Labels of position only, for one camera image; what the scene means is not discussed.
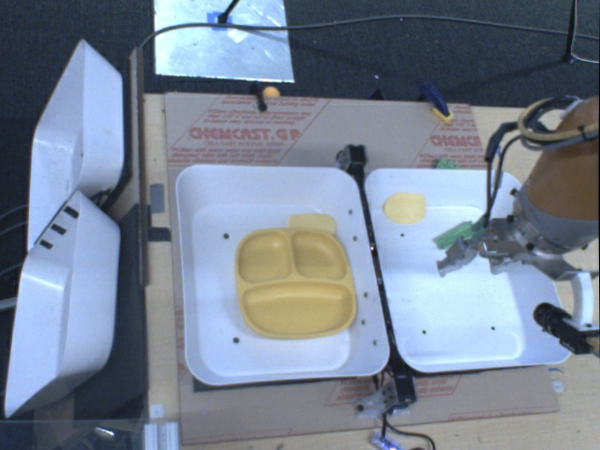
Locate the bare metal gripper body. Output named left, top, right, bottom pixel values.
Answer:
left=472, top=215, right=580, bottom=281

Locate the black cylinder on white bracket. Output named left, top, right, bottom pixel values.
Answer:
left=532, top=270, right=600, bottom=356

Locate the brown cardboard board red print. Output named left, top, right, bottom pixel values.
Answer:
left=163, top=92, right=562, bottom=446

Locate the pale yellow round biscuit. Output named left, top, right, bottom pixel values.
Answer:
left=382, top=190, right=428, bottom=226

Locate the thin black rod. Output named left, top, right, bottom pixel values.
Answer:
left=349, top=164, right=410, bottom=380

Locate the white plastic tray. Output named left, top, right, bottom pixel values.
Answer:
left=174, top=163, right=392, bottom=386
left=364, top=167, right=574, bottom=374

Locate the yellow divided plate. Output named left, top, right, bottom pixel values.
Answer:
left=233, top=226, right=359, bottom=341

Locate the pale yellow toy bread slice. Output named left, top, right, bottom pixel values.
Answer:
left=287, top=212, right=338, bottom=235

